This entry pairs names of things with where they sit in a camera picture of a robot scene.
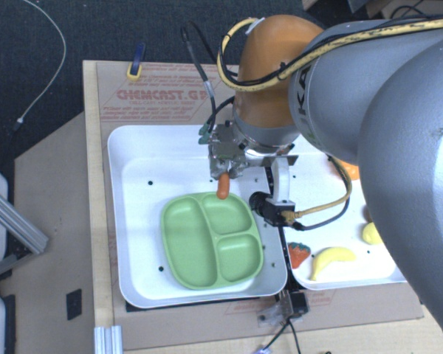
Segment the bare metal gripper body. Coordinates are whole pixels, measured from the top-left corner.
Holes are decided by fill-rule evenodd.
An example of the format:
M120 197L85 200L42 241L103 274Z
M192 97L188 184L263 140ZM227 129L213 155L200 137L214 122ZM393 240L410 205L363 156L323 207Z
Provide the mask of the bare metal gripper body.
M294 127L260 128L244 123L217 125L209 141L213 170L269 167L276 158L294 164Z

